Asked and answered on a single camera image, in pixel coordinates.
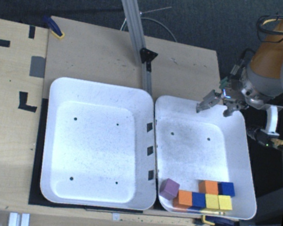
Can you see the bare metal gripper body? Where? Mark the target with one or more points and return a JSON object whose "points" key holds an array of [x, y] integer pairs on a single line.
{"points": [[239, 97]]}

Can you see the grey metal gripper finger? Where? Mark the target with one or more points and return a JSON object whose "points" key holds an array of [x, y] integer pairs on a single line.
{"points": [[230, 110], [208, 100]]}

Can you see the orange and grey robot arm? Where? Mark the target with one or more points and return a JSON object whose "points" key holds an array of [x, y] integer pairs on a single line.
{"points": [[272, 58]]}

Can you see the white plastic tray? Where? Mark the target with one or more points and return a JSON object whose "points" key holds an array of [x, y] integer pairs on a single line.
{"points": [[98, 151], [193, 155]]}

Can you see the blue cube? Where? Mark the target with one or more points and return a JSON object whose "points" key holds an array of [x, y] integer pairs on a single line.
{"points": [[227, 189], [199, 199]]}

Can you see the orange cube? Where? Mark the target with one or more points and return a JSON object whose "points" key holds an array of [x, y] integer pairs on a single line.
{"points": [[184, 198], [209, 187]]}

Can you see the yellow cube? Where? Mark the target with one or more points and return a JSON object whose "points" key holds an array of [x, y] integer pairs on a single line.
{"points": [[212, 201], [225, 202]]}

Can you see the purple cube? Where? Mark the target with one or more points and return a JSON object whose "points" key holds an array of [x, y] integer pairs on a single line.
{"points": [[169, 188]]}

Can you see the black cylinder on white bracket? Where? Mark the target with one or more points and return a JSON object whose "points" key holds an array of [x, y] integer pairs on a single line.
{"points": [[273, 117]]}

